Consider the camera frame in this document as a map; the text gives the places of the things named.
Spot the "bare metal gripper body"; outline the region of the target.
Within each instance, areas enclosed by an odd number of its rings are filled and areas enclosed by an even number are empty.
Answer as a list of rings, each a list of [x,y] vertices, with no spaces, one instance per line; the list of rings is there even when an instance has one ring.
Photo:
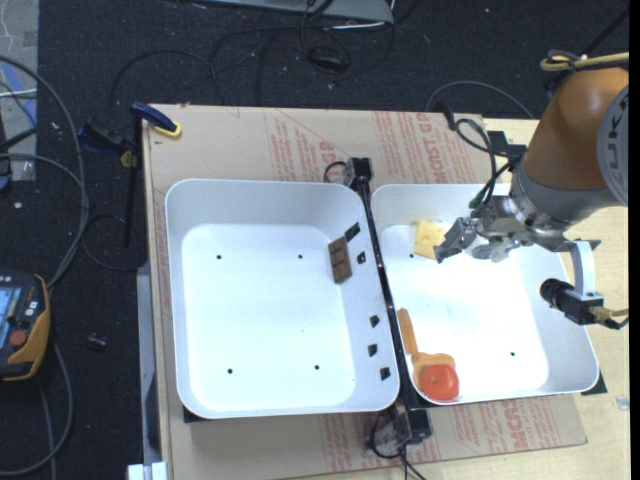
[[[483,242],[473,252],[510,253],[534,245],[560,252],[567,241],[567,228],[565,221],[554,219],[526,198],[493,196],[476,224],[476,234]]]

